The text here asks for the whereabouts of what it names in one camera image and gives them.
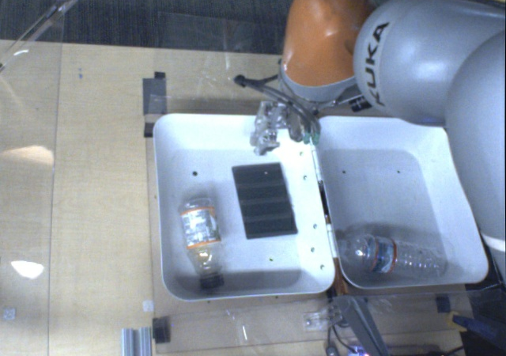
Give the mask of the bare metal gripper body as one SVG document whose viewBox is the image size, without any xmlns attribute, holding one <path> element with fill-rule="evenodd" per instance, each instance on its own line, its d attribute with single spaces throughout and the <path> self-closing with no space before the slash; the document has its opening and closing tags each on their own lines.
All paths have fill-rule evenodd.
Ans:
<svg viewBox="0 0 506 356">
<path fill-rule="evenodd" d="M 262 101 L 255 117 L 255 130 L 278 132 L 281 129 L 286 129 L 293 141 L 303 140 L 304 125 L 294 108 L 272 100 Z"/>
</svg>

